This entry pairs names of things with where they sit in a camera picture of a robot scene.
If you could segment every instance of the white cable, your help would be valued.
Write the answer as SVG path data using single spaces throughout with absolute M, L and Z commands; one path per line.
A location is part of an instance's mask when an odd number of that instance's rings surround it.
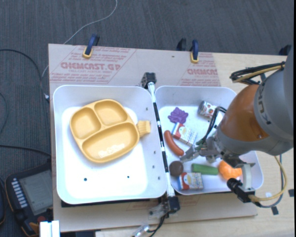
M 115 7 L 114 7 L 113 11 L 112 11 L 108 16 L 106 16 L 106 17 L 104 17 L 104 18 L 101 18 L 101 19 L 98 19 L 98 20 L 96 20 L 96 21 L 90 22 L 90 23 L 88 23 L 88 24 L 82 26 L 82 27 L 81 27 L 78 31 L 76 31 L 76 32 L 75 32 L 75 33 L 74 33 L 74 34 L 73 34 L 68 40 L 66 40 L 66 41 L 64 42 L 64 44 L 68 43 L 68 42 L 69 42 L 74 36 L 76 36 L 77 33 L 79 33 L 79 32 L 80 32 L 82 29 L 84 29 L 85 27 L 87 27 L 87 26 L 89 26 L 89 25 L 92 25 L 92 24 L 95 24 L 95 23 L 98 23 L 98 22 L 101 22 L 101 21 L 103 21 L 103 20 L 105 20 L 105 19 L 111 17 L 111 16 L 113 15 L 113 13 L 115 12 L 116 8 L 117 8 L 117 0 L 115 0 Z M 42 78 L 43 78 L 45 72 L 47 71 L 47 69 L 48 69 L 48 65 L 46 66 L 46 68 L 44 69 L 44 71 L 43 71 L 43 73 L 42 73 L 42 75 L 41 75 Z

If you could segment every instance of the gray carpet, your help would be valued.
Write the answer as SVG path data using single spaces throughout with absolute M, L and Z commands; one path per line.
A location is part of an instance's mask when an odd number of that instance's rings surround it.
M 48 44 L 64 43 L 82 26 L 110 15 L 115 0 L 0 0 L 0 92 L 8 119 L 0 144 L 50 151 Z M 189 49 L 197 39 L 203 52 L 277 55 L 294 41 L 294 0 L 118 0 L 107 19 L 91 24 L 68 44 L 175 50 L 181 38 Z M 0 127 L 5 107 L 0 97 Z M 0 177 L 43 164 L 48 156 L 0 146 Z M 0 236 L 24 236 L 10 208 Z

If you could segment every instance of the blue clamp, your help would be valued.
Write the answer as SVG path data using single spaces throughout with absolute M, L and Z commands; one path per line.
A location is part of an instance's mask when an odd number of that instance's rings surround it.
M 192 47 L 190 49 L 191 52 L 191 62 L 192 63 L 198 63 L 198 41 L 194 39 L 192 41 Z
M 89 41 L 89 45 L 84 49 L 82 56 L 86 59 L 89 59 L 92 55 L 92 46 L 97 45 L 100 37 L 96 36 L 96 34 L 92 34 L 91 39 Z

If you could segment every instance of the black cable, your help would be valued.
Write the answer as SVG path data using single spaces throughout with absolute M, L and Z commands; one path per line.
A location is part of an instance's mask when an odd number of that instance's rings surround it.
M 160 227 L 162 227 L 163 222 L 164 222 L 166 216 L 167 216 L 167 214 L 163 215 L 163 216 L 160 218 L 159 225 L 157 226 L 156 229 L 154 229 L 154 230 L 148 230 L 148 231 L 147 231 L 147 233 L 152 233 L 149 237 L 152 237 L 152 236 L 158 231 L 158 229 L 160 229 Z
M 15 52 L 15 53 L 21 54 L 21 55 L 25 56 L 26 58 L 28 58 L 34 64 L 34 66 L 35 66 L 35 68 L 36 68 L 36 70 L 38 72 L 39 81 L 41 83 L 42 77 L 40 75 L 38 65 L 36 64 L 36 62 L 30 56 L 28 56 L 27 54 L 25 54 L 25 53 L 23 53 L 21 51 L 15 50 L 15 49 L 8 49 L 8 48 L 0 49 L 0 52 L 3 52 L 3 51 Z
M 43 155 L 47 155 L 50 157 L 50 153 L 36 149 L 36 148 L 30 148 L 30 147 L 24 147 L 24 146 L 15 146 L 15 145 L 6 145 L 6 144 L 0 144 L 0 147 L 4 147 L 4 148 L 16 148 L 16 149 L 24 149 L 24 150 L 30 150 L 30 151 L 34 151 Z
M 38 77 L 39 77 L 39 85 L 40 85 L 40 88 L 42 90 L 42 93 L 43 93 L 43 96 L 45 96 L 45 93 L 43 92 L 43 88 L 42 88 L 42 76 L 40 74 L 40 71 L 39 71 L 39 68 L 38 68 L 38 65 L 36 64 L 36 62 L 27 54 L 21 52 L 21 51 L 18 51 L 18 50 L 15 50 L 15 49 L 9 49 L 9 48 L 3 48 L 3 49 L 0 49 L 0 52 L 5 52 L 5 51 L 8 51 L 8 52 L 14 52 L 14 53 L 18 53 L 18 54 L 21 54 L 23 55 L 24 57 L 26 57 L 27 59 L 30 60 L 30 62 L 33 63 L 35 69 L 37 70 L 37 73 L 38 73 Z M 5 116 L 5 119 L 4 119 L 4 123 L 2 124 L 2 127 L 0 129 L 0 134 L 3 130 L 3 127 L 7 121 L 7 117 L 8 117 L 8 104 L 7 104 L 7 101 L 4 97 L 4 95 L 0 92 L 0 96 L 3 98 L 4 100 L 4 103 L 5 103 L 5 109 L 6 109 L 6 116 Z M 46 123 L 46 127 L 48 127 L 48 121 L 47 121 L 47 117 L 45 116 L 45 123 Z M 8 148 L 19 148 L 19 149 L 25 149 L 25 150 L 31 150 L 31 151 L 35 151 L 35 152 L 38 152 L 38 153 L 41 153 L 41 154 L 45 154 L 45 155 L 48 155 L 50 156 L 49 153 L 47 152 L 44 152 L 44 151 L 41 151 L 41 150 L 38 150 L 38 149 L 34 149 L 34 148 L 29 148 L 29 147 L 22 147 L 22 146 L 11 146 L 11 145 L 2 145 L 0 144 L 1 147 L 8 147 Z
M 7 119 L 8 119 L 9 108 L 8 108 L 8 102 L 7 102 L 6 98 L 4 97 L 4 95 L 3 95 L 1 92 L 0 92 L 0 96 L 1 96 L 2 99 L 3 99 L 3 101 L 4 101 L 4 106 L 5 106 L 4 120 L 3 120 L 3 123 L 2 123 L 1 128 L 0 128 L 0 135 L 1 135 L 1 132 L 2 132 L 2 130 L 3 130 L 3 128 L 4 128 L 4 125 L 5 125 L 5 123 L 6 123 Z M 3 190 L 4 190 L 4 180 L 1 178 L 1 176 L 0 176 L 0 181 L 1 181 L 0 184 L 1 184 L 2 188 L 3 188 Z
M 216 121 L 216 118 L 218 116 L 218 112 L 221 111 L 223 113 L 225 113 L 227 110 L 224 108 L 224 107 L 216 107 L 215 110 L 214 110 L 214 113 L 213 113 L 213 116 L 210 120 L 210 123 L 209 123 L 209 126 L 207 128 L 207 132 L 206 134 L 204 135 L 204 137 L 202 139 L 200 139 L 199 141 L 196 142 L 196 145 L 202 145 L 205 143 L 208 135 L 210 134 L 210 132 L 212 131 L 212 129 L 214 128 L 214 125 L 215 125 L 215 121 Z
M 246 74 L 251 74 L 251 73 L 254 73 L 254 72 L 258 72 L 258 71 L 262 71 L 264 69 L 269 69 L 269 68 L 273 68 L 273 67 L 277 67 L 277 66 L 281 66 L 282 69 L 283 69 L 283 66 L 285 65 L 285 62 L 281 62 L 281 63 L 274 63 L 274 64 L 268 64 L 268 65 L 262 65 L 262 66 L 257 66 L 257 67 L 251 67 L 251 68 L 246 68 L 246 69 L 243 69 L 243 70 L 238 70 L 236 72 L 233 72 L 231 74 L 231 76 L 229 77 L 232 81 L 234 80 L 237 80 L 239 78 L 241 78 L 241 76 L 243 75 L 246 75 Z M 253 75 L 252 77 L 249 77 L 247 79 L 243 79 L 241 81 L 241 83 L 244 83 L 244 84 L 259 84 L 260 82 L 256 82 L 254 80 L 251 80 L 251 78 L 254 78 L 258 75 Z

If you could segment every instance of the toy food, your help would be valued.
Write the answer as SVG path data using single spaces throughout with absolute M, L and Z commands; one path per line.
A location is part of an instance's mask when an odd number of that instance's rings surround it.
M 197 113 L 211 119 L 214 114 L 214 110 L 216 109 L 217 106 L 212 105 L 206 101 L 202 101 L 198 107 Z
M 202 175 L 218 175 L 218 168 L 203 164 L 192 163 L 192 172 L 198 172 Z
M 179 175 L 181 175 L 183 173 L 182 162 L 180 162 L 179 160 L 175 160 L 171 162 L 171 164 L 169 165 L 169 172 L 170 172 L 170 175 L 174 177 L 178 177 Z
M 183 172 L 178 177 L 178 184 L 180 190 L 202 190 L 204 188 L 201 173 Z
M 150 122 L 135 125 L 119 102 L 103 99 L 76 111 L 70 129 L 84 156 L 103 163 L 131 151 L 139 138 L 150 132 Z
M 164 132 L 164 139 L 167 143 L 167 145 L 169 146 L 169 148 L 171 149 L 172 152 L 174 152 L 177 156 L 182 156 L 184 155 L 184 151 L 183 149 L 181 149 L 173 140 L 171 132 L 169 130 L 166 130 Z
M 186 118 L 188 116 L 188 113 L 186 113 L 185 111 L 181 110 L 179 107 L 176 107 L 168 116 L 168 119 L 172 122 L 172 123 L 185 123 Z
M 222 160 L 218 165 L 218 171 L 226 180 L 230 178 L 237 178 L 242 175 L 241 168 L 233 168 L 227 162 Z
M 184 144 L 192 146 L 196 139 L 197 132 L 181 123 L 176 123 L 173 127 L 172 135 L 173 138 L 183 142 Z

